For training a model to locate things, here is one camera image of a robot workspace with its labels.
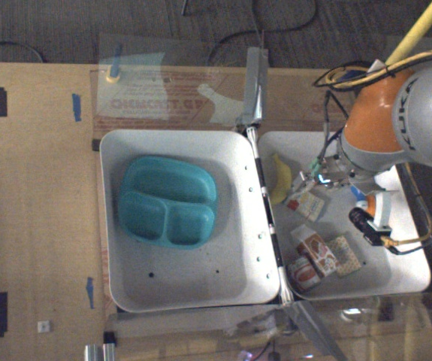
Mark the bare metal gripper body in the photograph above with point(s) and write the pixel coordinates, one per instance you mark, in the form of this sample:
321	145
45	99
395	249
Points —
336	171

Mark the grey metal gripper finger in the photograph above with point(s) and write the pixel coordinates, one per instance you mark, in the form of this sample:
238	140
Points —
299	182
311	188

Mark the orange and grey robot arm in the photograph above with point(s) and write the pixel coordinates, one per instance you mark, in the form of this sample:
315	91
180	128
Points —
384	122

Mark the white and orange carton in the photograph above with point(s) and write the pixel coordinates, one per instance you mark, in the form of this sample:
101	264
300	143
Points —
307	206

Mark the yellow banana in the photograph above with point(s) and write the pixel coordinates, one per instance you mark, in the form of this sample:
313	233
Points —
281	179

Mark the brown and white carton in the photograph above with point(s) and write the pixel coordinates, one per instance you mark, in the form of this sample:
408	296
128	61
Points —
319	254

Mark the beige patterned packet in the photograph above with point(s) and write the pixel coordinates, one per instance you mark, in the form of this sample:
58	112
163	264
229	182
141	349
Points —
345	256

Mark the red and white can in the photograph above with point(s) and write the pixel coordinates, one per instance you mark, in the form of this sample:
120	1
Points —
304	275

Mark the white plastic tray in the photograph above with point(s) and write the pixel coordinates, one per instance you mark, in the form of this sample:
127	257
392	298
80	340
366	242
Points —
384	276
185	276

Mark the teal divided plate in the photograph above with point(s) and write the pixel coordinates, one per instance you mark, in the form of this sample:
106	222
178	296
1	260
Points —
167	201

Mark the brown cardboard board red print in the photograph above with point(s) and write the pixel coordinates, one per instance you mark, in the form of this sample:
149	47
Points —
185	100

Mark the black cylinder on white bracket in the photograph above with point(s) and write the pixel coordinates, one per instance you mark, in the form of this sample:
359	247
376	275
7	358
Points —
379	216

